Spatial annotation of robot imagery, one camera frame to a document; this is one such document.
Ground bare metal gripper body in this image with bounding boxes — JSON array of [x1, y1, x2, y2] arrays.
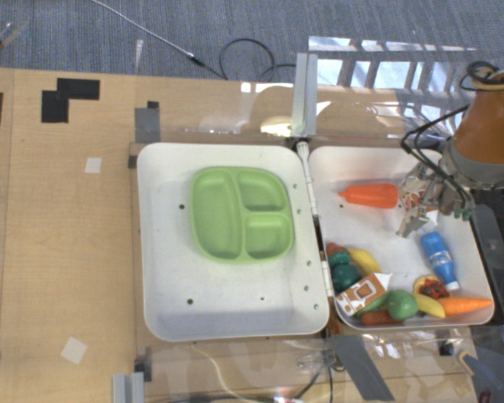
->
[[417, 169, 474, 222]]

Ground white and red packet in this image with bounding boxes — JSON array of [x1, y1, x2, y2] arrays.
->
[[399, 175, 430, 210]]

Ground white plastic tray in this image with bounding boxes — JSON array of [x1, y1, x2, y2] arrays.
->
[[308, 144, 496, 332], [136, 142, 331, 343]]

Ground blue bottle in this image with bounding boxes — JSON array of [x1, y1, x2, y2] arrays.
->
[[419, 230, 461, 292]]

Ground orange bottle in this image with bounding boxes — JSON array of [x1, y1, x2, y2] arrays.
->
[[338, 182, 400, 210]]

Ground yellow banana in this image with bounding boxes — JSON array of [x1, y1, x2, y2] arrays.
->
[[347, 248, 383, 276], [412, 292, 447, 320]]

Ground pizza slice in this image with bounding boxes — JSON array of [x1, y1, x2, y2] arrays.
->
[[412, 275, 451, 301]]

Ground red and green strawberry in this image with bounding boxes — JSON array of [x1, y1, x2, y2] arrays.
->
[[324, 241, 352, 269]]

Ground green broccoli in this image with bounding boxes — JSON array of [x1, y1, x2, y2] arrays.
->
[[331, 263, 363, 295]]

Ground green round fruit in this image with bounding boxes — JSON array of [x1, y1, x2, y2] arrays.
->
[[386, 289, 420, 322]]

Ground brown and white carton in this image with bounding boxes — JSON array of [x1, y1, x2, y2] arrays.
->
[[334, 271, 394, 319]]

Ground green pea pod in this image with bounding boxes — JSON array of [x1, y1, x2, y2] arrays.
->
[[355, 291, 391, 318]]

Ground orange carrot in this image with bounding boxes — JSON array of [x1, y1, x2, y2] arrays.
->
[[437, 296, 494, 319]]

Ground brown sausage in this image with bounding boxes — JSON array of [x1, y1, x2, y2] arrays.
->
[[359, 310, 405, 327]]

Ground green divided plate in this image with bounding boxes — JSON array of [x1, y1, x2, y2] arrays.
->
[[189, 165, 296, 265]]

